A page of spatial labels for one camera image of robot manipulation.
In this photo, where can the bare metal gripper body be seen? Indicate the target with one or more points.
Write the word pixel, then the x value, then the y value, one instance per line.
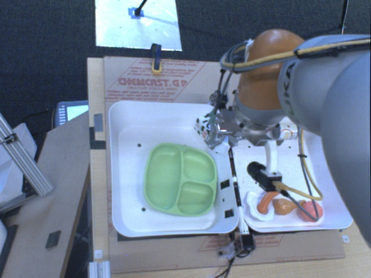
pixel 236 126

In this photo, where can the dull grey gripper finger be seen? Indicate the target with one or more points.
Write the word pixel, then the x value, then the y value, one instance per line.
pixel 214 136
pixel 225 140

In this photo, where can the white carton with black spots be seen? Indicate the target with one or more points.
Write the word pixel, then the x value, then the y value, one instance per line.
pixel 201 127

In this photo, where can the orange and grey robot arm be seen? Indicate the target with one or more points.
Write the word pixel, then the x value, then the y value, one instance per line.
pixel 327 97

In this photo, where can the thin black and white rod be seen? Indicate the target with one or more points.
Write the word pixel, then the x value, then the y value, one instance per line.
pixel 235 184

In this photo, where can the white can with orange print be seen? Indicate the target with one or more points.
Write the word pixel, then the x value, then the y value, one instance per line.
pixel 288 132

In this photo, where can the green divided plate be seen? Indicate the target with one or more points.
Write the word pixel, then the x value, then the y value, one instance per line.
pixel 165 178

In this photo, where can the white plastic tray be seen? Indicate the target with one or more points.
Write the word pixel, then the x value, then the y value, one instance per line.
pixel 130 166
pixel 290 166

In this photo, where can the orange toy sausage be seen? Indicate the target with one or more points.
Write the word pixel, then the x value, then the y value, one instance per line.
pixel 264 203

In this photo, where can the brown cardboard board, red print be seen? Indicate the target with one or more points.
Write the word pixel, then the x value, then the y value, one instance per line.
pixel 162 82

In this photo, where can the brown toy chicken drumstick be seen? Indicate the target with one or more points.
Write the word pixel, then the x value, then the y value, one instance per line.
pixel 282 206

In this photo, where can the pink toy meat piece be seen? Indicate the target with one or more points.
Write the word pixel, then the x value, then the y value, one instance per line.
pixel 314 210

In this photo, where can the black cylinder on white bracket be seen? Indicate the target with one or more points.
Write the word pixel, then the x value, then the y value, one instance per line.
pixel 262 177

